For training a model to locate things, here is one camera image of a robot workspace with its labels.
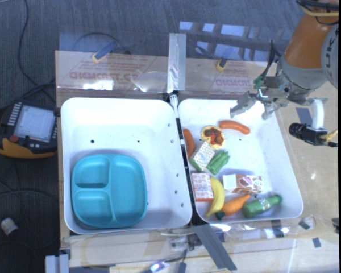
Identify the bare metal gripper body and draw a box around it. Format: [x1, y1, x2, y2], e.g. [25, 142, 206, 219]
[256, 76, 309, 106]

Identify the orange sausage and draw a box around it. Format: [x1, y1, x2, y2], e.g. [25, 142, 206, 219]
[182, 128, 196, 159]
[218, 119, 251, 135]

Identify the white plastic tray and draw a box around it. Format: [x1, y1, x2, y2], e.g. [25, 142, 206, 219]
[177, 98, 304, 225]
[60, 97, 193, 235]

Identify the pizza slice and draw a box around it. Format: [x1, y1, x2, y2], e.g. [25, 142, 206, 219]
[201, 125, 226, 150]

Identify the green and white patterned carton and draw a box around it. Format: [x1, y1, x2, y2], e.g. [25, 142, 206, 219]
[189, 141, 216, 172]

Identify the white and brown carton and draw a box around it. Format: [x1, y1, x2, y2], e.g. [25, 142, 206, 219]
[222, 173, 264, 195]

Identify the red and white packet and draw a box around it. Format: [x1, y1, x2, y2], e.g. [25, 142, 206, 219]
[191, 172, 215, 202]

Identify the yellow banana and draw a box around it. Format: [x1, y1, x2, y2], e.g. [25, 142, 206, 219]
[205, 177, 226, 218]

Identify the green bottle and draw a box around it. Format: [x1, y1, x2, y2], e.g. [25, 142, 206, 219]
[242, 194, 283, 219]

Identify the orange carrot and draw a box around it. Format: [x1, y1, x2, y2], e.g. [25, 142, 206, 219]
[214, 193, 251, 221]

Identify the brown cardboard board red print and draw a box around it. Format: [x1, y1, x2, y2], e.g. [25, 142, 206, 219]
[55, 50, 313, 251]

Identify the blue divided plate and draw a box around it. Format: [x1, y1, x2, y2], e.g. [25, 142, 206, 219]
[71, 154, 148, 229]

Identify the small grey can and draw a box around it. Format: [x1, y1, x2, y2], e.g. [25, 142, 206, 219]
[0, 217, 19, 237]

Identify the black cylinder on white bracket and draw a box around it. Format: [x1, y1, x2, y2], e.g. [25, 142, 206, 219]
[288, 97, 329, 146]

